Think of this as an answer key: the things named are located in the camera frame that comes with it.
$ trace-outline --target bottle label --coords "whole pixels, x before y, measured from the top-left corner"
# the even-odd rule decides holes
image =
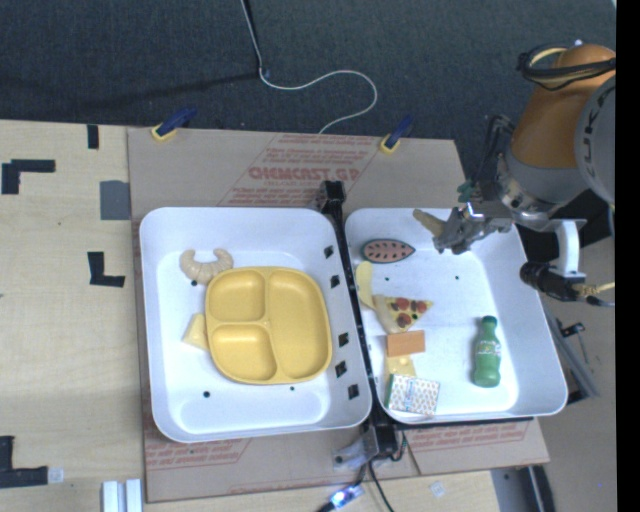
[[[476,347],[476,355],[502,356],[502,346],[495,340],[480,340]]]

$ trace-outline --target white tray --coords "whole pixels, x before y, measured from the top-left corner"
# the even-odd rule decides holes
[[[442,220],[450,210],[421,208]],[[526,261],[516,229],[493,234],[461,255],[438,253],[432,235],[407,209],[363,209],[346,221],[352,266],[372,239],[398,239],[416,252],[397,263],[373,265],[373,292],[433,301],[413,329],[425,331],[426,351],[412,356],[416,374],[440,382],[435,417],[386,409],[407,424],[492,420],[555,414],[567,387],[538,293],[519,277]],[[384,407],[386,334],[375,312],[361,305],[377,394]],[[473,343],[484,315],[498,319],[502,381],[475,386]]]
[[[140,226],[142,279],[154,421],[179,442],[318,431],[358,425],[372,398],[335,232],[320,213],[297,208],[161,208]],[[296,384],[231,381],[211,355],[181,341],[205,286],[192,286],[180,254],[234,268],[282,266],[310,275],[322,290],[332,332],[327,370]]]

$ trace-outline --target brown block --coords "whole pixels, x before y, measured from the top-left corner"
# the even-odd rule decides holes
[[[387,356],[397,357],[424,352],[424,331],[407,331],[387,335]]]

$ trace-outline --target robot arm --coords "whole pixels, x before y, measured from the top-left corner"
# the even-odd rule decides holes
[[[557,56],[550,68],[534,68],[550,56]],[[517,126],[503,116],[492,120],[482,165],[458,188],[464,206],[453,208],[446,222],[414,212],[440,252],[460,254],[513,223],[555,232],[558,265],[527,263],[522,279],[564,301],[594,290],[578,270],[578,229],[585,221],[552,215],[587,188],[615,205],[615,66],[613,51],[592,44],[520,56],[519,70],[537,87]]]

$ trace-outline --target dark background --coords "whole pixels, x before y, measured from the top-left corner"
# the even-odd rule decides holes
[[[373,110],[327,133],[383,136],[410,114],[412,137],[455,141],[465,173],[488,119],[517,121],[527,104],[520,53],[576,39],[616,50],[611,0],[253,0],[250,10],[272,82],[352,69],[376,84]],[[300,92],[264,85],[240,0],[0,0],[0,23],[2,119],[153,126],[194,106],[192,128],[314,133],[372,99],[355,76]],[[583,196],[569,214],[595,226],[583,230],[589,243],[606,205]],[[547,238],[525,245],[530,259],[553,255]]]

